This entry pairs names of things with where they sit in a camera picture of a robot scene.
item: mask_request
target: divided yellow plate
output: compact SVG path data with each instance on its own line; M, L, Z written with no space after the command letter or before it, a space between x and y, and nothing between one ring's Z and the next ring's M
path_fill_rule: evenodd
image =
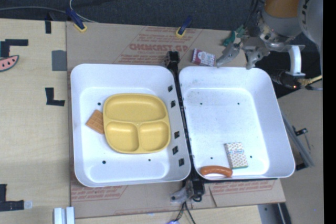
M103 121L106 140L117 152L153 153L169 145L168 111L163 101L154 95L122 93L108 97Z

